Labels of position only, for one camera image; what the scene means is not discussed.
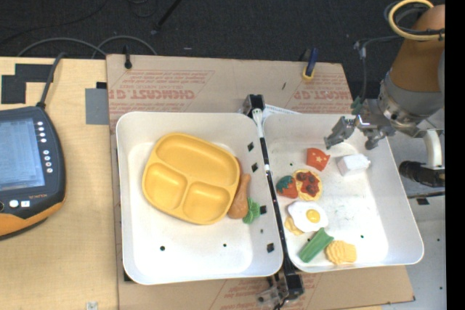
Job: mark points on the yellow divided plate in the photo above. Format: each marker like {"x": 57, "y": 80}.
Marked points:
{"x": 189, "y": 174}

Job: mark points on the brown cardboard board red print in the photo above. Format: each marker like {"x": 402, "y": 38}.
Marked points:
{"x": 218, "y": 83}

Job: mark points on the white carton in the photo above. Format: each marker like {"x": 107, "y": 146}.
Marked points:
{"x": 352, "y": 164}

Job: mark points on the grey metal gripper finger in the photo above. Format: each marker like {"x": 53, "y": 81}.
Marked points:
{"x": 374, "y": 141}
{"x": 339, "y": 132}

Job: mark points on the white fried egg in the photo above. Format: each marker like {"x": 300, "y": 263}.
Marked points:
{"x": 307, "y": 216}

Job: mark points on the large yellow crinkle chip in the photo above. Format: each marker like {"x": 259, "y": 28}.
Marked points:
{"x": 341, "y": 252}

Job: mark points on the brown chicken drumstick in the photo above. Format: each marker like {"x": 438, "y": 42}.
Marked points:
{"x": 239, "y": 203}

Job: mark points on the small yellow crinkle chip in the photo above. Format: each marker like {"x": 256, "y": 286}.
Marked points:
{"x": 290, "y": 227}

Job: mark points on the green celery stick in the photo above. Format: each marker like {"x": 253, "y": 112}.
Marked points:
{"x": 314, "y": 247}

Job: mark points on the green lettuce leaf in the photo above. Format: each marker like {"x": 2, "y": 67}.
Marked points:
{"x": 252, "y": 212}

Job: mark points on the thin black and white rod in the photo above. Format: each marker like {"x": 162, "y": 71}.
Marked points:
{"x": 270, "y": 181}

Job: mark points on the yellow pasta with red sauce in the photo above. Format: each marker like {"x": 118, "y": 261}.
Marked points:
{"x": 309, "y": 185}

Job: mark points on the black cylinder on white bracket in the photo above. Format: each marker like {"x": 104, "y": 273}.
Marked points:
{"x": 423, "y": 170}

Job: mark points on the red strawberry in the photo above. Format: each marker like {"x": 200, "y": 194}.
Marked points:
{"x": 287, "y": 188}

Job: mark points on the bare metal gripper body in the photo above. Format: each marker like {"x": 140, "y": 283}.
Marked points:
{"x": 394, "y": 120}

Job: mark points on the red slice with yellow star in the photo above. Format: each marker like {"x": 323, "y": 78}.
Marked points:
{"x": 316, "y": 158}

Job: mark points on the white plastic tray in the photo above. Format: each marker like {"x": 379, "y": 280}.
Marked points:
{"x": 189, "y": 250}
{"x": 378, "y": 214}

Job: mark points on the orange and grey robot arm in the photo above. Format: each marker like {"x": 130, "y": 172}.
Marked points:
{"x": 417, "y": 58}

